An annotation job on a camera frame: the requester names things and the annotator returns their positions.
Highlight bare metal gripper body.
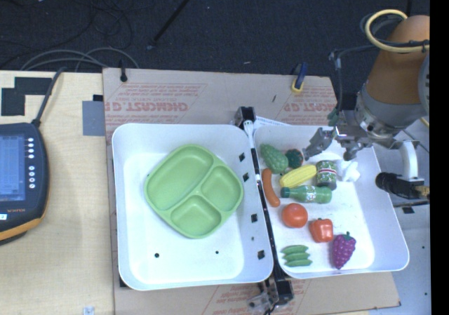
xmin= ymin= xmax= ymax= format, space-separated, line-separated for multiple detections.
xmin=333 ymin=109 xmax=397 ymax=154

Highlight white crumpled lump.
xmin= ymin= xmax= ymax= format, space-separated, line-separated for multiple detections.
xmin=336 ymin=160 xmax=361 ymax=183

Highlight green small can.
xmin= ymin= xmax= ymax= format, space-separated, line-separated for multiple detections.
xmin=315 ymin=159 xmax=339 ymax=191

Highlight yellow toy corn cob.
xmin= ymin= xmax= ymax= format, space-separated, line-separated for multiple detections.
xmin=279 ymin=164 xmax=318 ymax=189

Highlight light green bumpy toy vegetable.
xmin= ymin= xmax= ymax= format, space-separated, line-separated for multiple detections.
xmin=259 ymin=143 xmax=290 ymax=175

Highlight white paper label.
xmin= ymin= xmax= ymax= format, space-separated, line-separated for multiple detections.
xmin=254 ymin=116 xmax=293 ymax=128

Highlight green toy bottle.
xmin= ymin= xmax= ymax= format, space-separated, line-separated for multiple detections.
xmin=279 ymin=185 xmax=333 ymax=205

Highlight white plastic tray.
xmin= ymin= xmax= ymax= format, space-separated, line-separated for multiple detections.
xmin=252 ymin=124 xmax=410 ymax=280
xmin=111 ymin=122 xmax=275 ymax=292

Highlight orange toy sausage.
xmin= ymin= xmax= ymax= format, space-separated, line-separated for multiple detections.
xmin=261 ymin=168 xmax=281 ymax=208

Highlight orange toy tomato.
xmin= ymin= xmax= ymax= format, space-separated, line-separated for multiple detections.
xmin=281 ymin=203 xmax=309 ymax=229

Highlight thin black and white rod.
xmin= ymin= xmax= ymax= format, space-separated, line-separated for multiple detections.
xmin=244 ymin=119 xmax=283 ymax=283

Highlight orange toy bell pepper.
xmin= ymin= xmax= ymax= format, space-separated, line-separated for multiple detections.
xmin=308 ymin=217 xmax=335 ymax=244

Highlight purple toy grapes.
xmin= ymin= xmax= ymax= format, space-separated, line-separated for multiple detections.
xmin=331 ymin=231 xmax=357 ymax=270

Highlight brown cardboard board red print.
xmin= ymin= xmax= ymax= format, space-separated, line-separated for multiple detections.
xmin=101 ymin=67 xmax=402 ymax=315

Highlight green toy pea pods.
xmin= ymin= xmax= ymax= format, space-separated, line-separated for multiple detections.
xmin=281 ymin=244 xmax=314 ymax=269

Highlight green divided plate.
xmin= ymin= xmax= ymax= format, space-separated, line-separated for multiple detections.
xmin=142 ymin=144 xmax=245 ymax=240

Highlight black cylinder on white bracket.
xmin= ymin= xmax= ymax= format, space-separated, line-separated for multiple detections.
xmin=375 ymin=140 xmax=427 ymax=201

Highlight black block with thin wires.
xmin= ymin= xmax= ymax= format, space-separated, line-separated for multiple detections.
xmin=272 ymin=278 xmax=294 ymax=306
xmin=234 ymin=106 xmax=255 ymax=128

